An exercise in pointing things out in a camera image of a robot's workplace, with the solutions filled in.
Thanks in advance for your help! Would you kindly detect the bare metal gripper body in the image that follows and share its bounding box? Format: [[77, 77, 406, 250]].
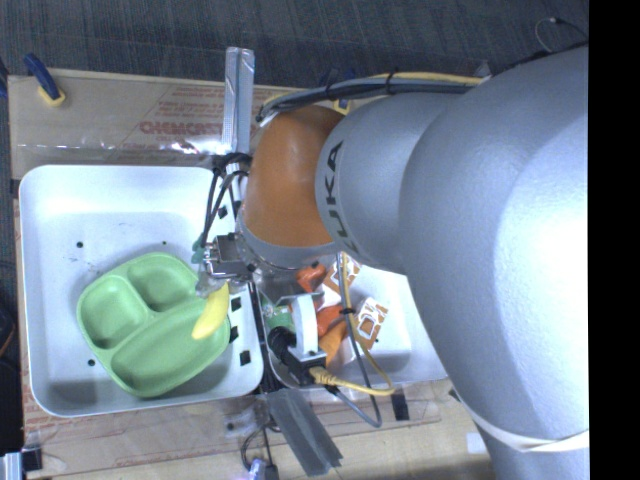
[[202, 232, 257, 282]]

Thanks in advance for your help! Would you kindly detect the yellow banana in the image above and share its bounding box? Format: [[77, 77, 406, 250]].
[[191, 281, 231, 341]]

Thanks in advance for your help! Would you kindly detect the green divided plate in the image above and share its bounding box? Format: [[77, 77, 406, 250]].
[[75, 251, 233, 400]]

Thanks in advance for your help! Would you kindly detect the orange packet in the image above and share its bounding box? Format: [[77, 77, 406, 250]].
[[315, 304, 357, 370]]

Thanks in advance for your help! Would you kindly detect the brown cardboard board red print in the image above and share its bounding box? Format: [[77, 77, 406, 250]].
[[7, 67, 494, 480]]

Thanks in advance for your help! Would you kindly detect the black cylinder on white bracket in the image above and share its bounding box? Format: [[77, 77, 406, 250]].
[[267, 291, 329, 387]]

